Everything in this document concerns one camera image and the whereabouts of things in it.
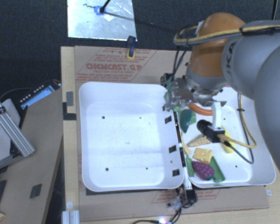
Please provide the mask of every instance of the yellow cheese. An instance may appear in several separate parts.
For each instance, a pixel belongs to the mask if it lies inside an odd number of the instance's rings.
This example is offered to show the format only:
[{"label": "yellow cheese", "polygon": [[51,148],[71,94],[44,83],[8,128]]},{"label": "yellow cheese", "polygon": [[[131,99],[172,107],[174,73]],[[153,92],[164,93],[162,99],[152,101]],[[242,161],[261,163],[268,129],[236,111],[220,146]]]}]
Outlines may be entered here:
[{"label": "yellow cheese", "polygon": [[210,160],[213,156],[213,151],[209,149],[204,149],[204,148],[196,148],[193,159],[197,159],[200,162],[210,164]]}]

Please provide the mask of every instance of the blue clamp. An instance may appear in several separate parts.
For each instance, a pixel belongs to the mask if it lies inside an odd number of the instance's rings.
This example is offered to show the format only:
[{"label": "blue clamp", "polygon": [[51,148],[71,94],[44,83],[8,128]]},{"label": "blue clamp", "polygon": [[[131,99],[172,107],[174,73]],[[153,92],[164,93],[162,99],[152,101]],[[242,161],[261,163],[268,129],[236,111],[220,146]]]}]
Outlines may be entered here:
[{"label": "blue clamp", "polygon": [[96,15],[100,16],[100,15],[104,15],[104,13],[100,13],[99,9],[101,8],[102,6],[95,6],[94,7],[94,12]]},{"label": "blue clamp", "polygon": [[136,46],[136,37],[129,36],[126,41],[126,47],[128,48],[128,51],[127,51],[128,59],[135,58],[135,46]]}]

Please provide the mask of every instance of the cardboard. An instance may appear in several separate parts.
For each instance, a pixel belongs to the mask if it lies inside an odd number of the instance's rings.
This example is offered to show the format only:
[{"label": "cardboard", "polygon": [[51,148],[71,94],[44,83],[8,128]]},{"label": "cardboard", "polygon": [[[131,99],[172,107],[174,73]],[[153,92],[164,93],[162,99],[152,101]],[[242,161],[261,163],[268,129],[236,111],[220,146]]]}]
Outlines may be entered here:
[{"label": "cardboard", "polygon": [[[172,73],[175,51],[136,49],[135,59],[126,57],[125,48],[75,47],[75,81],[77,110],[77,153],[79,210],[81,222],[173,215],[167,203],[176,198],[175,190],[94,193],[81,178],[81,135],[78,91],[88,81],[158,84],[164,73]],[[185,55],[183,64],[190,57]],[[186,72],[182,65],[176,76]],[[268,208],[263,186],[197,190],[198,202],[186,213],[220,212]]]}]

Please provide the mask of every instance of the white tray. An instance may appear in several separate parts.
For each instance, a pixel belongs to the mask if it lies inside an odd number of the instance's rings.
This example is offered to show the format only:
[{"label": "white tray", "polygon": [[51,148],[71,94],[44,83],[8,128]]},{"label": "white tray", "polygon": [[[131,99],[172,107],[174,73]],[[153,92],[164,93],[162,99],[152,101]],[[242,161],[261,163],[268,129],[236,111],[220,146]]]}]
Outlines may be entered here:
[{"label": "white tray", "polygon": [[[222,125],[235,140],[246,143],[242,126],[240,124],[237,111],[237,93],[230,87],[225,87],[224,91],[215,97],[216,100],[227,101],[222,107]],[[217,187],[233,187],[233,186],[250,186],[250,185],[268,185],[271,184],[276,177],[275,169],[271,155],[266,147],[266,144],[261,136],[257,119],[255,116],[254,102],[243,97],[244,115],[252,135],[254,136],[258,146],[252,149],[254,163],[249,164],[241,159],[236,153],[229,154],[225,152],[221,144],[208,144],[199,146],[213,150],[213,156],[219,164],[226,180],[221,183],[215,183],[213,180],[205,181],[197,175],[190,177],[190,181],[200,188],[217,188]],[[197,122],[201,119],[212,122],[212,116],[202,116],[197,114]],[[196,128],[196,124],[190,125],[187,133],[183,135],[185,143],[196,138],[201,133]],[[192,152],[192,158],[196,147],[189,148]],[[236,144],[237,150],[243,154],[248,160],[251,160],[251,155],[248,148]]]},{"label": "white tray", "polygon": [[174,114],[162,108],[165,92],[156,84],[88,82],[81,86],[82,178],[88,189],[181,185],[184,177]]}]

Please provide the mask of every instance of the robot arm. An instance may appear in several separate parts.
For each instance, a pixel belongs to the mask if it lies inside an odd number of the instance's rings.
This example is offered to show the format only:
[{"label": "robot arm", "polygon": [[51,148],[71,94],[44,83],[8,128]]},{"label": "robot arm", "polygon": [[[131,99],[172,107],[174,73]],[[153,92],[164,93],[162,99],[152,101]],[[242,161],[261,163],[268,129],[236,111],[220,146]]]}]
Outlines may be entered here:
[{"label": "robot arm", "polygon": [[186,30],[175,36],[175,43],[196,46],[183,78],[161,80],[168,89],[165,108],[193,102],[211,106],[230,84],[254,100],[262,136],[280,170],[280,21],[245,24],[217,13],[203,22],[196,38],[184,38]]}]

